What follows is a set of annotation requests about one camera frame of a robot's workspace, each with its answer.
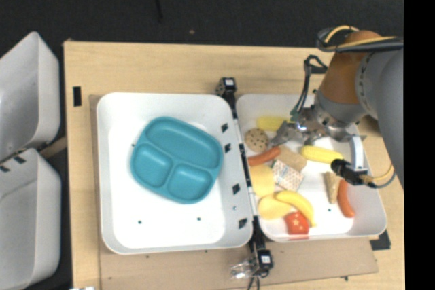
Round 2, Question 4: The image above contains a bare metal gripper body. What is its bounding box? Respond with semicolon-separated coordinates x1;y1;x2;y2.
292;107;356;142

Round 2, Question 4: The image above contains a yellow corn cob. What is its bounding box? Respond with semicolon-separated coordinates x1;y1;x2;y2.
256;115;290;132
300;145;345;165

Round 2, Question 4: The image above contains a brown chocolate chip biscuit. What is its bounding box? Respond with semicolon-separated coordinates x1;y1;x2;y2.
244;128;271;152

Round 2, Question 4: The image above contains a tan bread piece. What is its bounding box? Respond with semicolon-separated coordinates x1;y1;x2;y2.
277;145;308;173

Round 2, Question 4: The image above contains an orange sausage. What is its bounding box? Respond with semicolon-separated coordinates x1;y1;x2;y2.
247;146;282;167
336;179;356;219

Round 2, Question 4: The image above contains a white packet with red print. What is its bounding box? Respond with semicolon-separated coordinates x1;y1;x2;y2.
271;159;305;193

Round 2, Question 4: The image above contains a tan sandwich wedge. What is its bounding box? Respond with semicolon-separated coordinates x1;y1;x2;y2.
323;171;342;204

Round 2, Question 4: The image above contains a pale yellow potato slice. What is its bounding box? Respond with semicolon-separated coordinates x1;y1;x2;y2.
257;195;294;221
249;164;276;198

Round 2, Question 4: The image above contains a thin black and white rod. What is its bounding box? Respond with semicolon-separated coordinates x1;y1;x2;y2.
226;91;263;251

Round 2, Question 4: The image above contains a yellow banana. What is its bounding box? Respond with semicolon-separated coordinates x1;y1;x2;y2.
275;189;317;228

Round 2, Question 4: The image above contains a red carton with yellow stars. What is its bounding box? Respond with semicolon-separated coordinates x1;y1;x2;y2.
284;211;311;236

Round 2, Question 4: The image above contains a white plastic tray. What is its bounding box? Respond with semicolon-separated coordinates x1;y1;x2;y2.
235;93;388;244
96;92;254;255

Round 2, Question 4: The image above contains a blue divided plate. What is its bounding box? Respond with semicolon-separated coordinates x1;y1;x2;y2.
130;116;225;205

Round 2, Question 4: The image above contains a black cylinder on white bracket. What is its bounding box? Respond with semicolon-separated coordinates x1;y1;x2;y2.
330;134;370;186

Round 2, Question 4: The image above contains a black block with thin wires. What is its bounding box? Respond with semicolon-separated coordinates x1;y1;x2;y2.
254;249;275;271
215;77;237;98

